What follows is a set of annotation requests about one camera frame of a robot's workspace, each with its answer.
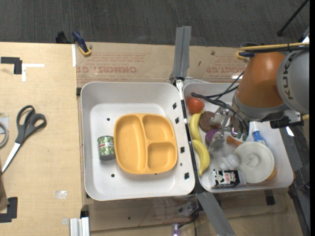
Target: tin can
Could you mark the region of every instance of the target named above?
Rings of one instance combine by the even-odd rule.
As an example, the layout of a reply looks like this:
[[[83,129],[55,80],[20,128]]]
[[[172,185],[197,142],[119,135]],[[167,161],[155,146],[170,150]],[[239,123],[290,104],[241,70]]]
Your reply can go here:
[[[114,137],[101,136],[97,140],[100,160],[106,161],[115,158]]]

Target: dark floor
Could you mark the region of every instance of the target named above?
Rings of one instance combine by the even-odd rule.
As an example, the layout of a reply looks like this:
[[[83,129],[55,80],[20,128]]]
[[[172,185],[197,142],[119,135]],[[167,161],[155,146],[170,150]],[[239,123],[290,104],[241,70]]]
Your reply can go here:
[[[87,42],[174,45],[176,27],[192,26],[192,46],[292,43],[298,42],[310,26],[310,2],[282,36],[277,32],[304,1],[0,0],[0,41],[55,43],[59,31],[64,31],[72,41],[71,33],[77,30]],[[297,146],[291,149],[292,167],[295,167],[295,156],[299,151],[298,159],[303,168],[294,168],[294,171],[303,176],[305,168],[309,171],[309,147],[306,148],[299,136],[301,132],[298,129],[294,132],[298,135],[295,138]],[[305,186],[301,188],[300,183],[303,180],[296,183],[297,189],[291,194],[302,229],[309,235],[310,192]]]

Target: orange plate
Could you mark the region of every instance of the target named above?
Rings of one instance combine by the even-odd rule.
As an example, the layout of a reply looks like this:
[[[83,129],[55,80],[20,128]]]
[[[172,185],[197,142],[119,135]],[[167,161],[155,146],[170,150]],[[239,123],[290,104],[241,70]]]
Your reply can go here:
[[[128,173],[162,173],[177,162],[173,126],[161,115],[121,116],[115,123],[114,146],[119,166]]]

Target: table surface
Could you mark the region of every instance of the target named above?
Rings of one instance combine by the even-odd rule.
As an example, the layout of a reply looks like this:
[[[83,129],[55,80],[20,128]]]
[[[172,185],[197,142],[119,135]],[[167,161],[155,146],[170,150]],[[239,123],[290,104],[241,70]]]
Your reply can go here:
[[[142,45],[141,48],[144,51],[147,48],[147,53],[154,50],[164,54],[169,52],[170,57],[165,62],[172,60],[173,49],[170,47],[165,46],[166,50],[163,50],[162,46]],[[1,57],[19,57],[23,63],[45,65],[27,67],[26,81],[22,82],[21,75],[13,74],[12,64],[0,64],[0,113],[9,116],[9,139],[0,150],[2,165],[17,136],[19,110],[33,105],[47,118],[47,126],[27,139],[1,177],[7,197],[18,197],[18,211],[12,222],[0,224],[0,234],[69,235],[63,219],[79,218],[82,208],[77,70],[73,65],[72,45],[2,42],[0,50]],[[193,48],[196,56],[202,55],[203,51],[204,47]],[[66,197],[56,196],[58,191],[66,191]],[[292,200],[286,193],[279,197],[281,202],[278,203],[285,207],[282,212],[269,214],[262,211],[253,216],[235,216],[230,209],[227,215],[235,233],[252,235],[259,231],[262,234],[255,235],[303,235]],[[215,234],[206,217],[200,217],[195,225],[198,233]],[[186,225],[182,235],[192,235],[193,230],[193,223]],[[170,231],[171,226],[164,225],[92,232],[91,235],[147,235],[150,232],[155,236],[170,235]]]

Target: yellow banana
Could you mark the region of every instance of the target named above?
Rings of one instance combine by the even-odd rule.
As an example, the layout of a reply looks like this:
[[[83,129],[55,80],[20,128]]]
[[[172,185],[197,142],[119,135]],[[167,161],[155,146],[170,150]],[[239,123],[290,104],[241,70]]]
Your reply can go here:
[[[191,138],[193,140],[198,140],[200,142],[202,142],[202,138],[199,132],[199,120],[200,120],[200,116],[204,113],[204,111],[202,110],[200,113],[197,114],[193,114],[190,118],[189,121],[189,129],[190,129],[190,134],[191,134]]]
[[[207,150],[207,147],[198,140],[192,141],[193,148],[197,151],[199,155],[199,176],[202,175],[202,173],[207,169],[210,165],[210,154]]]

